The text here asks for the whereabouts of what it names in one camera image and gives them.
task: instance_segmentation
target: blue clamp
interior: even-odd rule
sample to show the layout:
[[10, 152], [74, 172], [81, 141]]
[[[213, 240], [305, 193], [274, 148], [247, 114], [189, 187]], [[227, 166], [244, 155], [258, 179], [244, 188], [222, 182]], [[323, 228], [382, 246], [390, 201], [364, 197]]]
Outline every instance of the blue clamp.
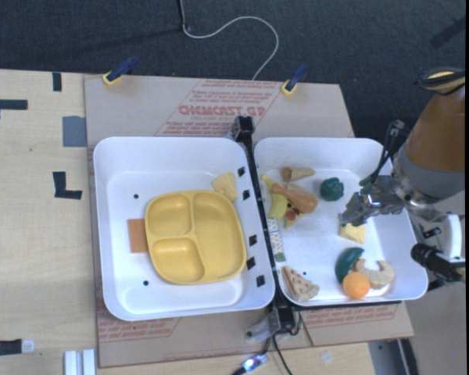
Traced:
[[296, 89], [297, 82], [302, 82], [307, 77], [307, 65], [302, 64], [298, 70], [294, 73], [292, 79], [287, 80], [283, 86], [281, 86], [281, 93], [285, 96], [290, 96]]
[[139, 60], [137, 57], [130, 57], [126, 59], [121, 64], [113, 68], [112, 71], [108, 72], [107, 74], [102, 76], [102, 80], [108, 86], [113, 86], [121, 81], [121, 76], [125, 75], [126, 73], [131, 73], [132, 70], [139, 64]]

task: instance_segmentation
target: green vegetable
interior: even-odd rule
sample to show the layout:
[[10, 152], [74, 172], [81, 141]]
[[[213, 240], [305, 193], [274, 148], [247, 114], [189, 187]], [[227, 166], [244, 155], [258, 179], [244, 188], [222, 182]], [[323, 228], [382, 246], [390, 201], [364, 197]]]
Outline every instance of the green vegetable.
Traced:
[[344, 184], [338, 178], [330, 178], [321, 183], [320, 195], [329, 202], [339, 200], [344, 195]]
[[335, 262], [335, 276], [340, 284], [363, 252], [364, 250], [361, 247], [351, 247], [338, 256]]

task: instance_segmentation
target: black fabric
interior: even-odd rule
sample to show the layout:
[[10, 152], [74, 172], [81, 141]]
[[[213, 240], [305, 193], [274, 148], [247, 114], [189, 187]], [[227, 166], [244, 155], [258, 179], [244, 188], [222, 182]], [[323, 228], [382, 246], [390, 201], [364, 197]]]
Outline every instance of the black fabric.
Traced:
[[[258, 16], [280, 37], [258, 80], [340, 84], [356, 136], [382, 141], [394, 119], [414, 124], [432, 67], [465, 67], [466, 0], [183, 0], [193, 34]], [[133, 74], [251, 79], [274, 48], [261, 22], [216, 37], [181, 32], [177, 0], [0, 0], [0, 68], [106, 73], [131, 56]]]

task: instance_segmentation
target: white cable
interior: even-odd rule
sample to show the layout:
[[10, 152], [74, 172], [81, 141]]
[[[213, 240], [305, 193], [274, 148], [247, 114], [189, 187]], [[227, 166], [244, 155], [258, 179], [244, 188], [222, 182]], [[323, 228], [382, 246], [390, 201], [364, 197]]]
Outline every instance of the white cable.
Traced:
[[200, 36], [196, 36], [194, 34], [190, 34], [188, 32], [188, 30], [186, 29], [186, 23], [185, 23], [185, 16], [184, 16], [184, 7], [182, 5], [182, 0], [179, 0], [179, 6], [181, 7], [181, 16], [182, 16], [182, 30], [184, 32], [184, 34], [186, 34], [187, 36], [189, 36], [190, 38], [193, 38], [193, 39], [207, 39], [207, 38], [211, 38], [213, 36], [216, 36], [217, 34], [219, 34], [220, 32], [222, 32], [224, 29], [226, 29], [227, 27], [229, 27], [230, 25], [232, 25], [233, 23], [235, 22], [238, 22], [238, 21], [241, 21], [241, 20], [256, 20], [256, 21], [260, 21], [262, 22], [264, 25], [266, 25], [267, 27], [269, 27], [271, 29], [271, 31], [273, 32], [274, 34], [274, 37], [276, 39], [276, 45], [274, 46], [274, 50], [273, 52], [271, 53], [271, 55], [268, 57], [268, 59], [264, 62], [264, 64], [257, 70], [256, 74], [253, 76], [252, 80], [255, 80], [258, 76], [259, 76], [259, 73], [260, 71], [262, 71], [264, 69], [264, 67], [269, 63], [269, 61], [272, 60], [272, 58], [274, 57], [274, 55], [276, 54], [277, 50], [278, 50], [278, 47], [280, 45], [280, 39], [278, 37], [278, 33], [277, 31], [273, 28], [273, 26], [268, 23], [267, 21], [263, 20], [262, 18], [259, 18], [258, 16], [239, 16], [238, 18], [235, 18], [234, 20], [231, 20], [229, 21], [228, 23], [226, 23], [225, 25], [223, 25], [222, 27], [220, 27], [218, 30], [216, 30], [215, 32], [212, 32], [211, 34], [206, 34], [206, 35], [200, 35]]

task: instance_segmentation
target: cardboard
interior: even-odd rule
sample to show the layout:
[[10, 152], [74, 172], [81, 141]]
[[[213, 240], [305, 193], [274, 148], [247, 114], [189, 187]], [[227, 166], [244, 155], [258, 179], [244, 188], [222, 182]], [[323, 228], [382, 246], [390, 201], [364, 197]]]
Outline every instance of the cardboard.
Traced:
[[[338, 85], [300, 84], [290, 97], [281, 93], [281, 85], [125, 76], [108, 87], [101, 76], [84, 78], [101, 367], [252, 353], [262, 348], [247, 341], [245, 329], [264, 318], [265, 309], [136, 322], [118, 320], [108, 312], [102, 299], [92, 154], [97, 143], [112, 136], [222, 137], [231, 132], [236, 116], [254, 119], [254, 144], [271, 136], [353, 137]], [[129, 226], [138, 227], [138, 222]], [[413, 335], [404, 303], [310, 310], [302, 312], [302, 318], [305, 331], [283, 337], [280, 348]]]

